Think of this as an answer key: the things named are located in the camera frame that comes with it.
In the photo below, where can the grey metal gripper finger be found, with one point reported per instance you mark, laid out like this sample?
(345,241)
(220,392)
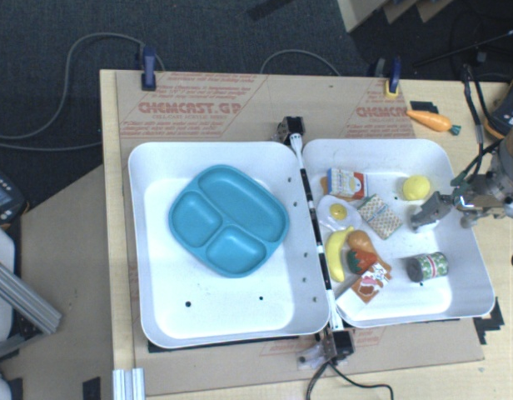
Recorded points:
(468,221)
(428,213)

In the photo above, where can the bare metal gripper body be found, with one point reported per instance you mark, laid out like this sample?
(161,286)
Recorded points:
(485,196)

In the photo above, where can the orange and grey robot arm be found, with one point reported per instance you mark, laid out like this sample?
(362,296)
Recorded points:
(509,145)

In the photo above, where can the yellow lemon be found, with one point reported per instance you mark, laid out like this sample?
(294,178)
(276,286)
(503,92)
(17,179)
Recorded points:
(416,187)

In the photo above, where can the green patterned carton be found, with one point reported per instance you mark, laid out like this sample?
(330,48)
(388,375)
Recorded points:
(380,217)

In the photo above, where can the green and white can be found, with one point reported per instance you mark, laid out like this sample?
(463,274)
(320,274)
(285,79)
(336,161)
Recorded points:
(429,266)

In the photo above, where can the white plastic tray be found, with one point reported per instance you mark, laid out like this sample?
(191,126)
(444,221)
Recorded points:
(460,290)
(223,306)

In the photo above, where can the orange chicken drumstick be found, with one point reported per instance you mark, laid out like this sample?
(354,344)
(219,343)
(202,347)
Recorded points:
(362,241)

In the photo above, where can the red strawberry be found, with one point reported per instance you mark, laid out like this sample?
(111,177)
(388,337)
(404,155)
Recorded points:
(360,261)

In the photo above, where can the blue, white and red carton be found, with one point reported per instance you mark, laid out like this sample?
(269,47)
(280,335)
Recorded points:
(346,182)

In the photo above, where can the white fried egg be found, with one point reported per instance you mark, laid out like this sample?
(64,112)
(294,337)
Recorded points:
(337,211)

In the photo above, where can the orange carrot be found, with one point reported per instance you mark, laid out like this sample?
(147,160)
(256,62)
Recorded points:
(431,120)

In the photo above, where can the yellow banana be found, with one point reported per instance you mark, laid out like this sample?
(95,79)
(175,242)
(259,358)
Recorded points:
(335,252)

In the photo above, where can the orange flat toy food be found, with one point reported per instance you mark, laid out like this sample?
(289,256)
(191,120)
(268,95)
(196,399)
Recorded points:
(324,184)

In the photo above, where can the thin black and white rod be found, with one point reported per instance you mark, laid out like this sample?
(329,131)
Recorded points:
(310,200)

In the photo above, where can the blue divided plate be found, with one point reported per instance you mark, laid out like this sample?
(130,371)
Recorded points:
(235,206)

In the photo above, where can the brown cardboard board, red print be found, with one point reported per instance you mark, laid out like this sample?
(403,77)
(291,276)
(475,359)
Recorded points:
(248,98)

